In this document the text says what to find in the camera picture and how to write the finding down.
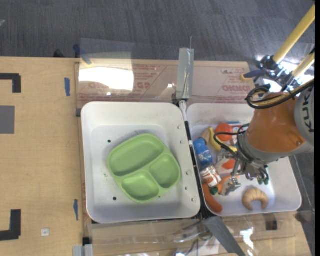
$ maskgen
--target green plate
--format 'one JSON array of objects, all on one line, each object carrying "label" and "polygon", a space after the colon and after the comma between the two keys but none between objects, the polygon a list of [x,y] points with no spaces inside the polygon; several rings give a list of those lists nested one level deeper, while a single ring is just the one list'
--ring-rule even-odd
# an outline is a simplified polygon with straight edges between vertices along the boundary
[{"label": "green plate", "polygon": [[144,133],[115,147],[107,158],[108,169],[123,192],[133,201],[152,201],[175,186],[180,166],[155,135]]}]

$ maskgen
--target croissant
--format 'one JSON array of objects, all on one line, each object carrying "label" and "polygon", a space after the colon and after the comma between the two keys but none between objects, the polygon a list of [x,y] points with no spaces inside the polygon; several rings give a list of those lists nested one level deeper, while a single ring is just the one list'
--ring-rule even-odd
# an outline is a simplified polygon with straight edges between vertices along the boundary
[{"label": "croissant", "polygon": [[242,203],[244,207],[251,211],[254,209],[251,203],[255,200],[261,201],[262,209],[265,209],[269,204],[269,198],[266,193],[256,187],[248,189],[242,197]]}]

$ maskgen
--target dark gray carpet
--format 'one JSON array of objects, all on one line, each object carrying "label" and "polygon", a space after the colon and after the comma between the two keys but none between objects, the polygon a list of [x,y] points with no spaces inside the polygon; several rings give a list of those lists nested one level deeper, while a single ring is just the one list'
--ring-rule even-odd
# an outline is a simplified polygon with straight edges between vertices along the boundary
[{"label": "dark gray carpet", "polygon": [[[313,5],[312,0],[0,0],[0,56],[73,58],[83,39],[135,43],[135,58],[175,59],[170,47],[188,47],[196,60],[244,61],[273,55]],[[139,44],[156,45],[139,47]],[[285,61],[298,64],[315,46],[315,23]],[[314,66],[308,71],[314,74]],[[315,155],[292,157],[306,191],[301,211],[315,255]]]}]

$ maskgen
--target yellow banana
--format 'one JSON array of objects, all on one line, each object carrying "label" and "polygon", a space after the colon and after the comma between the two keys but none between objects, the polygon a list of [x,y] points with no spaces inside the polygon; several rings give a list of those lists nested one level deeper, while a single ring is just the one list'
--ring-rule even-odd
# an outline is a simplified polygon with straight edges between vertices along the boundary
[{"label": "yellow banana", "polygon": [[[211,143],[211,145],[215,148],[215,150],[220,151],[221,150],[221,146],[214,139],[214,135],[215,135],[214,129],[212,127],[209,127],[209,131],[210,131],[210,143]],[[223,143],[217,136],[216,136],[216,139],[219,142]],[[228,146],[233,152],[237,152],[238,151],[238,149],[235,146],[230,146],[230,145],[226,145],[226,146]]]}]

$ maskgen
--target white plastic tray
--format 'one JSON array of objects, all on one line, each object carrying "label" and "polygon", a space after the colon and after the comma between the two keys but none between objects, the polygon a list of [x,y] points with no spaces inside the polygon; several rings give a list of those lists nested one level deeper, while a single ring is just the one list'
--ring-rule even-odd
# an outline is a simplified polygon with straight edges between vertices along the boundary
[{"label": "white plastic tray", "polygon": [[[81,111],[86,207],[98,223],[195,216],[201,206],[182,112],[169,103],[91,102]],[[181,168],[181,179],[151,202],[137,203],[118,187],[107,168],[109,152],[143,133],[158,136]]]},{"label": "white plastic tray", "polygon": [[[187,109],[192,140],[197,140],[207,127],[215,128],[219,123],[250,123],[253,114],[254,109],[246,104],[192,104]],[[212,147],[209,146],[209,149],[215,154]],[[214,212],[209,206],[207,208],[218,216],[296,211],[302,204],[302,197],[289,158],[282,158],[268,166],[270,178],[268,185],[259,185],[256,179],[249,181],[245,176],[240,176],[239,181],[242,184],[240,188],[231,192],[228,196],[214,196],[223,206],[222,212]],[[252,203],[252,211],[243,206],[243,194],[252,187],[259,188],[269,197],[269,205],[266,209],[261,209],[259,201]]]}]

